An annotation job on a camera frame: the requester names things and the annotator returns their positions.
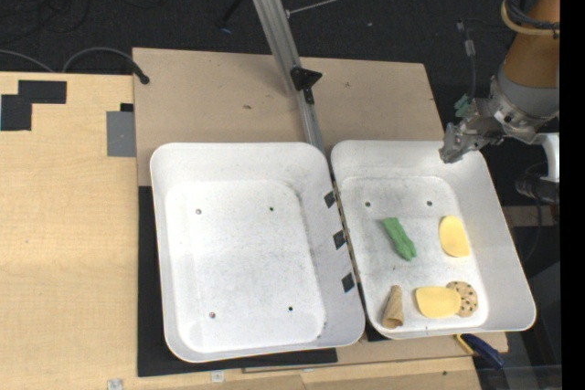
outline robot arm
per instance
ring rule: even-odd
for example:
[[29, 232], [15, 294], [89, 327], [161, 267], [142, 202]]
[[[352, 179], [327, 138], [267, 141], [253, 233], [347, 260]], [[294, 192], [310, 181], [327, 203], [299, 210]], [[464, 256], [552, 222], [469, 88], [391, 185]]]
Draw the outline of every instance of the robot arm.
[[[462, 119], [447, 125], [440, 155], [445, 163], [455, 163], [505, 137], [542, 144], [549, 165], [543, 180], [558, 184], [558, 134], [538, 129], [559, 116], [560, 0], [538, 0], [527, 16], [514, 0], [504, 0], [501, 13], [516, 32], [514, 42], [491, 78], [489, 97], [458, 102]], [[466, 46], [474, 54], [473, 43]]]

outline empty white tray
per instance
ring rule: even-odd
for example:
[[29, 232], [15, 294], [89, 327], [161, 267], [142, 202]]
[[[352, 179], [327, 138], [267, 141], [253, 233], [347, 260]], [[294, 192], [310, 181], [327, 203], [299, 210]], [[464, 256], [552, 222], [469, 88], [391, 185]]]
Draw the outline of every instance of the empty white tray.
[[[443, 163], [442, 142], [340, 142], [332, 166], [344, 209], [367, 317], [388, 338], [462, 332], [520, 331], [536, 317], [530, 288], [516, 254], [492, 179], [479, 152]], [[454, 258], [441, 248], [442, 216], [462, 220], [471, 256]], [[381, 221], [395, 216], [414, 242], [408, 262], [395, 251]], [[425, 318], [414, 290], [463, 280], [477, 290], [470, 317]], [[403, 291], [404, 324], [382, 326], [392, 285]]]
[[169, 143], [151, 159], [166, 342], [188, 362], [343, 346], [364, 311], [324, 156]]

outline blue handle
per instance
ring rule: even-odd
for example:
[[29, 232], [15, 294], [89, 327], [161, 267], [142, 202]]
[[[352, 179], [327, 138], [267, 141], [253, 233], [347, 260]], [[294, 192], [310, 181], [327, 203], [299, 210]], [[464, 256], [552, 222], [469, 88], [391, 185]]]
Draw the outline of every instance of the blue handle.
[[502, 355], [484, 340], [470, 333], [463, 333], [461, 338], [471, 349], [482, 356], [496, 371], [504, 368], [504, 358]]

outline black floor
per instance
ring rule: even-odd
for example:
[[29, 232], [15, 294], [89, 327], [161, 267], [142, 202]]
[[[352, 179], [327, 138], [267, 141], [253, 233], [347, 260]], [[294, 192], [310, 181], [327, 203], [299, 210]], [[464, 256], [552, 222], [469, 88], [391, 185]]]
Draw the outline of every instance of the black floor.
[[[282, 1], [285, 8], [294, 10], [325, 0]], [[454, 120], [453, 104], [468, 90], [471, 77], [456, 22], [467, 18], [468, 25], [477, 27], [472, 34], [477, 92], [485, 95], [488, 80], [512, 40], [501, 29], [501, 2], [338, 0], [293, 14], [290, 24], [301, 56], [424, 64], [444, 126]], [[114, 47], [126, 54], [132, 53], [132, 47], [270, 54], [251, 0], [239, 4], [237, 0], [0, 0], [0, 49], [28, 55], [59, 71], [68, 58], [86, 47]], [[0, 70], [38, 69], [22, 58], [0, 54]], [[68, 70], [127, 73], [131, 69], [119, 56], [96, 53], [80, 57]], [[554, 130], [556, 126], [552, 122], [549, 127]], [[531, 199], [517, 193], [514, 181], [529, 165], [543, 159], [542, 150], [506, 142], [485, 149], [484, 155], [502, 205], [533, 205]], [[559, 261], [558, 235], [556, 224], [537, 238], [535, 254], [526, 264], [530, 279]], [[515, 232], [515, 237], [524, 239], [526, 248], [530, 234]], [[529, 341], [528, 347], [546, 346], [546, 340], [538, 338]], [[535, 362], [548, 356], [550, 362], [559, 364], [549, 357], [549, 350], [532, 354]]]

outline black clamp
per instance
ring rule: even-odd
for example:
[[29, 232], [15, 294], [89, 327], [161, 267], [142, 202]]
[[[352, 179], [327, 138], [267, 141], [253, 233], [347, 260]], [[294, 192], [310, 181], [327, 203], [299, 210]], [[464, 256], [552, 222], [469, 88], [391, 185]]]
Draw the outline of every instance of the black clamp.
[[304, 100], [309, 104], [314, 104], [313, 91], [311, 87], [323, 76], [323, 73], [313, 70], [303, 69], [302, 67], [293, 67], [291, 69], [292, 83], [297, 91], [303, 90]]

